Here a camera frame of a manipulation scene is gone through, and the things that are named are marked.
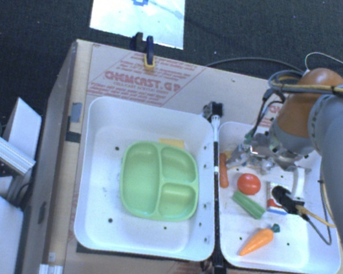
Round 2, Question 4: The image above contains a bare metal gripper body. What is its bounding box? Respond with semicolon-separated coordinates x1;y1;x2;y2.
240;129;316;178

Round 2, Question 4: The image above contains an orange sausage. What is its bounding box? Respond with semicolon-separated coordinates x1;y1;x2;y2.
214;151;235;190

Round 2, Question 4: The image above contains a red tomato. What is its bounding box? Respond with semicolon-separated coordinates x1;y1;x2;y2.
235;171;264;197

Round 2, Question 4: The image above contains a thin black and white rod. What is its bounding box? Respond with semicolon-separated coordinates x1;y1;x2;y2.
188;115;251;269

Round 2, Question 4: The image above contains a white red blue carton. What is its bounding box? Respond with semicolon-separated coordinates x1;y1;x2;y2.
261;180;294;218

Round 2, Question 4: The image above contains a green celery stick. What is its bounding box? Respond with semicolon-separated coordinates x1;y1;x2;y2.
229;189;269;222

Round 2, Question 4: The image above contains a yellow flat slice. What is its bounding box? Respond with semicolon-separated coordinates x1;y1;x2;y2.
157;136;186;151

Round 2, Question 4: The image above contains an orange carrot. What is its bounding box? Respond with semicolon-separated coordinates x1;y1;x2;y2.
238;218;282;263

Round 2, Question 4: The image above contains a white plastic tray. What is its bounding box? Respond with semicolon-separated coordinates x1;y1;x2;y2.
195;119;343;274
64;92;238;271

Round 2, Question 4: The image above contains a green divided plate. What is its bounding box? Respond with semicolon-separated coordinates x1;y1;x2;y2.
112;136;208;228

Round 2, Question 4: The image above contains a brown cardboard board red print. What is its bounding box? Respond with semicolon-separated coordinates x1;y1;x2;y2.
52;42;343;274

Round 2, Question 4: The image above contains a black cylinder on white bracket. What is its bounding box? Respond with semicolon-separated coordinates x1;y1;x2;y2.
268;163;312;218

